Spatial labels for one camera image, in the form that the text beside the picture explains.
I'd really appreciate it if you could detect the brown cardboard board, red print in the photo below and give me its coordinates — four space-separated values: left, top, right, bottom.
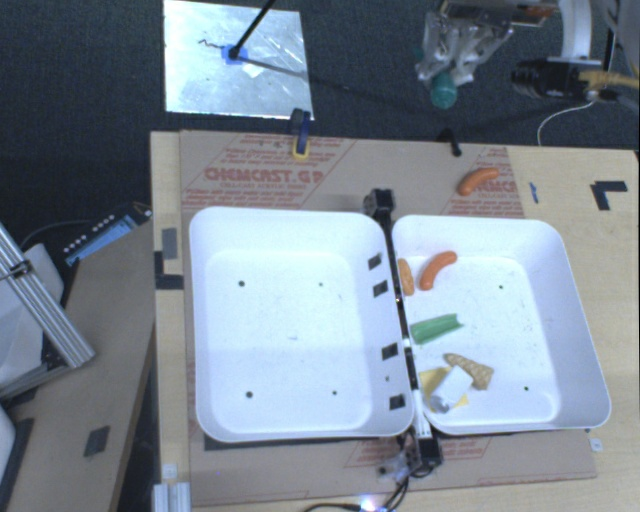
178 130 599 494

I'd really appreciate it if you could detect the teal green rounded toy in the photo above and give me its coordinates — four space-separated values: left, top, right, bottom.
430 72 459 110

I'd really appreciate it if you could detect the black cylinder on white bracket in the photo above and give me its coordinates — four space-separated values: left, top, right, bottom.
510 0 604 100

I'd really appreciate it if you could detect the tan waffle cone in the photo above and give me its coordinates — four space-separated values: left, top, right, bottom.
443 353 495 391

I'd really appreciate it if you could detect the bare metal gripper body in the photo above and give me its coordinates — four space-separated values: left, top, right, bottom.
439 0 558 26

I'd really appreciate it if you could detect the green celery stick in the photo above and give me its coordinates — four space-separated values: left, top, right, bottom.
409 313 464 346

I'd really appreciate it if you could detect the orange sausage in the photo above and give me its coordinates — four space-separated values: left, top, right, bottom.
418 250 459 292
456 167 501 197

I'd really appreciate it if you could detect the white carton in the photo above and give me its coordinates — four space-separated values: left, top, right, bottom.
430 368 474 414

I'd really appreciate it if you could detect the white plastic tray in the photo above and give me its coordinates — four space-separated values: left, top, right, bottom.
188 205 417 444
391 214 613 437

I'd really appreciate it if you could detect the thin black and white rod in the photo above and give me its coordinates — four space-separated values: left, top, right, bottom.
378 213 427 437

